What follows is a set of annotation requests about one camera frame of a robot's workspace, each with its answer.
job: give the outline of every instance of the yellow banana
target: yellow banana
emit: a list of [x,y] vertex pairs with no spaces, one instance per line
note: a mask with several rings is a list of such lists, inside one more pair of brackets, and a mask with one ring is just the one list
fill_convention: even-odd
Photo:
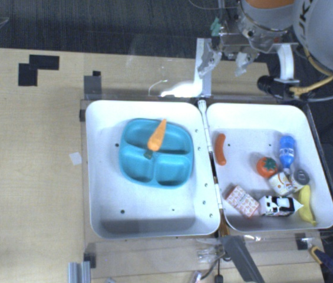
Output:
[[310,209],[310,185],[306,185],[300,190],[298,194],[298,201],[304,205],[298,209],[298,213],[301,219],[316,226],[317,222],[314,220],[312,211]]

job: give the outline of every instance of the tomato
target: tomato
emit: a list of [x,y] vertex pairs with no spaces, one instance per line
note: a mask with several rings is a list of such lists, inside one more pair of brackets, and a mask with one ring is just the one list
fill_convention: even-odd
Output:
[[256,170],[264,178],[270,178],[278,172],[276,161],[270,157],[263,157],[256,163]]

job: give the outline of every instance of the wooden table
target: wooden table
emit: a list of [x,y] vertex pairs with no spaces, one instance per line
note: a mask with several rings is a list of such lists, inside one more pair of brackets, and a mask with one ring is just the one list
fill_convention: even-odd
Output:
[[[29,63],[30,54],[60,56],[60,68],[38,70],[37,87],[19,87],[18,64]],[[70,154],[81,153],[78,113],[83,78],[93,70],[101,71],[104,92],[147,95],[159,80],[169,80],[170,87],[193,79],[194,60],[0,49],[0,283],[67,282],[68,263],[83,259],[83,173]],[[239,78],[234,70],[233,62],[219,64],[213,72],[213,93],[262,95],[255,83],[267,74],[265,64],[252,64]],[[152,93],[159,93],[164,84]],[[279,254],[282,261],[285,253]],[[319,265],[307,251],[290,249],[288,255],[303,263],[285,259],[269,265],[266,253],[255,252],[255,261],[263,260],[259,269],[266,282],[323,282]],[[136,252],[130,257],[136,260]],[[135,263],[143,262],[139,258]],[[222,267],[226,282],[242,282],[232,263]],[[113,268],[120,274],[126,266]],[[182,267],[178,272],[140,272],[113,279],[188,282],[191,276],[192,271]],[[213,282],[213,277],[206,282]]]

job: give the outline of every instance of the blue bottle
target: blue bottle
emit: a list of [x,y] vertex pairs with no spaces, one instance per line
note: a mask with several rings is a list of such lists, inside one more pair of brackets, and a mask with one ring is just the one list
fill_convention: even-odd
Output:
[[283,136],[280,139],[280,162],[287,175],[291,174],[291,164],[295,160],[295,140],[292,136]]

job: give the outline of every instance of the blue divided plate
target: blue divided plate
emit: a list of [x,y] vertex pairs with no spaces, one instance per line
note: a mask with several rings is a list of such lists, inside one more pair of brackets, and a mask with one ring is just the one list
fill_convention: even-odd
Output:
[[181,186],[192,171],[191,136],[168,122],[160,150],[147,159],[144,154],[148,139],[159,124],[158,120],[135,119],[125,126],[119,150],[120,170],[128,180],[145,186]]

